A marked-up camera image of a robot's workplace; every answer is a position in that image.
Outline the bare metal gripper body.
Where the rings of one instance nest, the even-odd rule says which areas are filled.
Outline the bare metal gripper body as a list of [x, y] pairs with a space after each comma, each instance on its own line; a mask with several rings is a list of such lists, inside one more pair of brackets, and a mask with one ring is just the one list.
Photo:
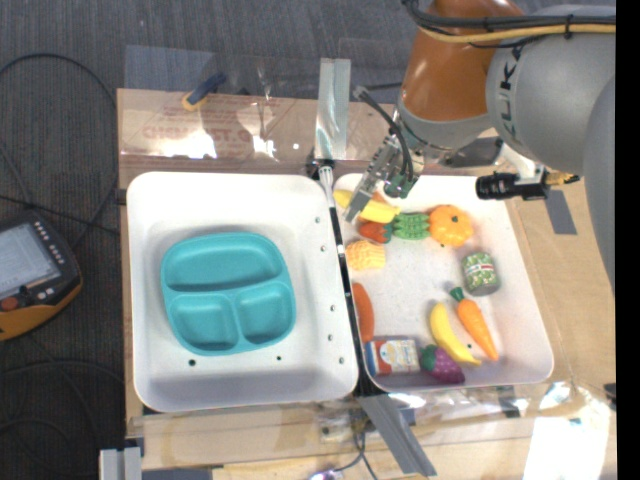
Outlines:
[[384, 192], [410, 192], [425, 165], [423, 148], [401, 134], [388, 135], [374, 154], [366, 171], [366, 191], [381, 187]]

